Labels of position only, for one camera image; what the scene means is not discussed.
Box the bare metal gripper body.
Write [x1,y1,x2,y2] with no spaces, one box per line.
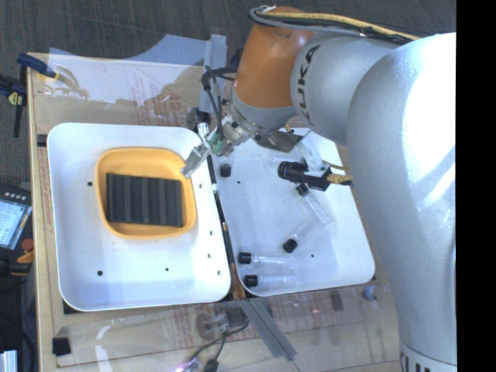
[211,114,260,157]

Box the yellow square bowl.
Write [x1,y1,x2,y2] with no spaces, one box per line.
[95,146,198,241]

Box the thin black and white rod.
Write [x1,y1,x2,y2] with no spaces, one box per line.
[196,122,246,301]

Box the black ribbed block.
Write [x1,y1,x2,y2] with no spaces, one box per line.
[105,173,184,229]

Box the white plastic tray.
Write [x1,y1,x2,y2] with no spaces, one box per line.
[206,127,377,298]
[46,122,233,312]

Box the brown cardboard board red print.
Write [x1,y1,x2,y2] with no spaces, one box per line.
[26,51,401,372]

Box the black block with thin wires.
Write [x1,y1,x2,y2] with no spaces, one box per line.
[187,106,212,128]

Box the black cylinder on white bracket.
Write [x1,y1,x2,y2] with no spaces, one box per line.
[277,136,333,192]

